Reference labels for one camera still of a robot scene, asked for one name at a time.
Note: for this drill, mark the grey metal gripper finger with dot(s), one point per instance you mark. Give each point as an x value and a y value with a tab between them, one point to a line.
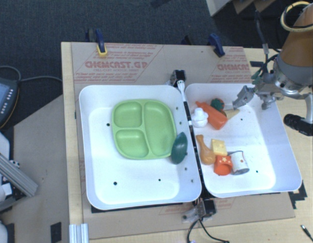
268	101
243	96

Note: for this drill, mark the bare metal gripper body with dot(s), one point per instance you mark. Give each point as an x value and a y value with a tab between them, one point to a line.
285	86

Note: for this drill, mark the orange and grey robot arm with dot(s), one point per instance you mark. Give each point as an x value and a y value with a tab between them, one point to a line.
299	42

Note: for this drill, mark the beige toy cone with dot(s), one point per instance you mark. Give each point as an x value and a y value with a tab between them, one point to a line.
231	113

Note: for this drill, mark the red and green toy vegetable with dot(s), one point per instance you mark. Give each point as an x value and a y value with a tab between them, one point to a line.
217	104

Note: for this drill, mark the orange toy bottle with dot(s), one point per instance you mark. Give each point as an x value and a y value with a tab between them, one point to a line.
214	116

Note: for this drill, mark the white plastic tray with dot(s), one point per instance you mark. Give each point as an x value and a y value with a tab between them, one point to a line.
260	148
141	181

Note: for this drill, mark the white swirl-shaped toy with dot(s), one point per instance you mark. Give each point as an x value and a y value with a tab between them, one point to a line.
199	118

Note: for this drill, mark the yellow toy cheese wedge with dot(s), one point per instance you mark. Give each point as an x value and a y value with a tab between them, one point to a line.
219	147

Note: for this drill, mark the thin black and white rod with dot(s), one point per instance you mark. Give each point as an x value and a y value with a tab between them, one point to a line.
189	118

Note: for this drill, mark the small white can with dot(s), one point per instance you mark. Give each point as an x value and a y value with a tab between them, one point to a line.
239	162

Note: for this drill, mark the brown toy chicken drumstick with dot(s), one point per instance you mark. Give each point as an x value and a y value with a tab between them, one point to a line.
206	152

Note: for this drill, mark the dark green oval toy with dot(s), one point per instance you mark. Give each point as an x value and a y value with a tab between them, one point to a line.
178	148

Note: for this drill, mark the green divided plate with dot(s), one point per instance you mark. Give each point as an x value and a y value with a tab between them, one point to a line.
156	125

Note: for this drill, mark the brown cardboard board red print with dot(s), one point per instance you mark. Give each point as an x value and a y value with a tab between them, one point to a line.
136	67

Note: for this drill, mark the black cylinder on white bracket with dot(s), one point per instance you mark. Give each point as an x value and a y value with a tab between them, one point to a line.
297	123

